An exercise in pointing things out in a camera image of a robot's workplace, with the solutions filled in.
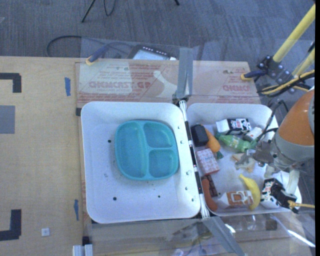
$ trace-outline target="green toy bottle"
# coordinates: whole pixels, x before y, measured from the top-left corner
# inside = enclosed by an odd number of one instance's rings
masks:
[[[215,138],[223,142],[226,146],[229,146],[240,152],[245,152],[252,147],[249,141],[240,139],[235,135],[223,135],[220,132],[217,132]]]

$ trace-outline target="black cable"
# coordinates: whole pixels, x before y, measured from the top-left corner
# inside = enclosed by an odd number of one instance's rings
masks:
[[[308,74],[308,75],[306,75],[305,77],[301,77],[302,75],[303,75],[303,74],[299,75],[299,78],[298,78],[297,81],[295,81],[294,83],[292,83],[292,84],[288,85],[287,87],[281,89],[280,92],[284,93],[285,91],[287,91],[288,89],[290,89],[290,88],[292,88],[292,87],[294,87],[294,86],[299,86],[299,83],[301,83],[301,82],[304,83],[305,80],[308,80],[308,79],[310,79],[310,78],[314,78],[314,77],[315,77],[315,73]],[[275,88],[276,88],[276,86],[273,86],[273,87],[268,88],[268,89],[261,89],[261,90],[258,90],[257,93],[258,93],[258,94],[259,94],[259,93],[265,93],[265,92],[268,92],[268,91],[272,91],[272,90],[274,90]]]
[[[105,13],[105,15],[106,15],[107,17],[110,16],[110,15],[114,12],[115,6],[116,6],[116,1],[117,1],[117,0],[114,0],[112,9],[111,9],[110,13],[108,13],[108,12],[107,12],[107,7],[106,7],[106,0],[103,0],[104,13]]]
[[[307,85],[306,83],[299,83],[296,86],[307,90],[310,90],[312,88],[310,85]]]
[[[316,47],[316,41],[313,41],[308,49],[308,53],[310,53]]]
[[[261,75],[257,76],[253,81],[256,83],[260,77],[261,77]]]
[[[192,245],[191,245],[190,250],[187,252],[187,254],[185,256],[188,256],[193,251],[193,249],[195,248],[196,243],[197,243],[197,240],[194,240]]]
[[[278,128],[272,128],[272,129],[268,130],[268,128],[269,128],[269,126],[270,126],[270,124],[271,124],[271,122],[272,122],[272,120],[273,120],[273,118],[275,116],[276,110],[281,106],[281,104],[284,106],[286,112],[289,112],[289,109],[288,109],[286,103],[284,102],[284,100],[283,99],[280,100],[277,103],[277,105],[274,107],[274,109],[272,110],[271,115],[270,115],[268,121],[266,122],[266,125],[265,125],[262,133],[256,138],[256,142],[259,142],[261,140],[262,136],[265,135],[266,133],[269,133],[269,132],[273,131],[273,129],[278,129]]]
[[[86,37],[86,36],[81,36],[81,35],[62,35],[62,36],[58,36],[58,37],[52,39],[52,40],[46,45],[46,48],[45,48],[45,54],[46,54],[46,56],[47,56],[47,57],[52,57],[52,56],[50,55],[50,51],[49,51],[50,46],[51,46],[52,43],[54,43],[54,42],[56,42],[56,41],[58,41],[58,40],[61,40],[61,39],[65,39],[65,38],[79,38],[79,39],[86,38],[86,39],[88,39],[88,40],[90,40],[90,41],[94,41],[94,42],[97,42],[97,43],[99,43],[99,44],[105,44],[104,42],[101,42],[101,41],[98,40],[98,39],[94,39],[94,38],[90,38],[90,37]],[[117,51],[120,52],[120,53],[123,53],[123,54],[126,54],[126,55],[129,54],[128,52],[123,51],[123,50],[121,50],[121,49],[119,49],[119,48],[116,48],[116,47],[114,47],[113,45],[123,45],[123,46],[127,46],[127,47],[130,47],[130,48],[133,47],[132,45],[130,45],[130,44],[128,44],[128,43],[125,43],[125,42],[110,42],[110,43],[108,43],[108,44],[105,44],[103,47],[106,47],[106,51],[108,50],[108,48],[111,48],[111,49],[117,50]]]
[[[88,58],[88,61],[90,63],[96,61],[98,58],[104,58],[105,55],[106,55],[106,52],[109,50],[109,49],[114,49],[114,50],[117,50],[118,52],[121,52],[123,54],[126,54],[127,56],[129,55],[128,52],[125,52],[119,48],[116,48],[116,47],[113,47],[112,45],[125,45],[127,47],[131,47],[131,45],[125,43],[125,42],[111,42],[111,43],[107,43],[105,44],[104,46],[100,47],[98,50],[96,50],[94,53],[92,53],[89,58]]]
[[[49,53],[49,47],[50,45],[55,42],[55,41],[58,41],[60,39],[63,39],[63,38],[82,38],[82,36],[80,35],[62,35],[62,36],[58,36],[54,39],[52,39],[47,45],[46,45],[46,48],[45,48],[45,54],[47,57],[52,57]]]
[[[285,88],[282,88],[282,89],[281,89],[280,91],[278,91],[278,92],[275,92],[275,93],[273,93],[273,94],[267,94],[266,96],[267,96],[268,98],[277,97],[277,96],[285,93],[286,91],[288,91],[289,89],[291,89],[292,87],[295,87],[295,86],[296,86],[296,84],[293,83],[293,84],[291,84],[291,85],[289,85],[289,86],[287,86],[287,87],[285,87]]]

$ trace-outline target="wooden board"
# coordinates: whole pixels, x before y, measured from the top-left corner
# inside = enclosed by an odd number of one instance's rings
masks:
[[[193,61],[191,103],[260,104],[244,61]],[[98,59],[76,65],[77,106],[88,102],[167,102],[177,90],[179,61]]]
[[[13,81],[0,80],[0,105],[15,106],[14,134],[0,134],[1,231],[10,228],[11,210],[21,209],[21,235],[0,241],[0,255],[70,255],[82,244],[76,61],[0,57],[0,73],[19,73],[22,84],[13,93]]]

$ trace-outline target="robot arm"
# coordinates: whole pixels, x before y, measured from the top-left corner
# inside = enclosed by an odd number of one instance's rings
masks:
[[[288,200],[296,201],[301,163],[315,157],[315,90],[309,90],[290,109],[271,141],[259,142],[252,157],[267,170],[289,169],[289,182],[277,193],[277,200],[290,208]]]

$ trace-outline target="black tape marking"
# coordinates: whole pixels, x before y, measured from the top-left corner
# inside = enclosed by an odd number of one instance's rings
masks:
[[[83,237],[82,237],[82,246],[85,246],[85,245],[90,245],[90,238],[89,238],[89,236],[83,236]]]
[[[195,174],[196,185],[198,186],[198,192],[199,192],[199,194],[203,194],[204,192],[202,190],[199,172],[196,171],[194,174]]]
[[[0,241],[16,240],[21,236],[21,209],[11,210],[10,229],[0,231]]]
[[[191,137],[191,133],[190,133],[189,122],[185,121],[184,125],[185,125],[185,129],[186,129],[186,135],[188,136],[188,141],[191,141],[192,137]]]
[[[81,110],[82,110],[81,107],[77,107],[77,108],[75,109],[75,115],[78,116],[78,117],[80,117],[80,116],[81,116]]]
[[[21,75],[19,73],[0,73],[0,79],[2,80],[12,80],[12,92],[21,93]]]
[[[0,105],[0,134],[14,134],[16,126],[16,107]]]
[[[197,162],[196,162],[194,147],[192,145],[189,145],[189,148],[190,148],[192,163],[193,163],[193,166],[195,167],[197,166]]]

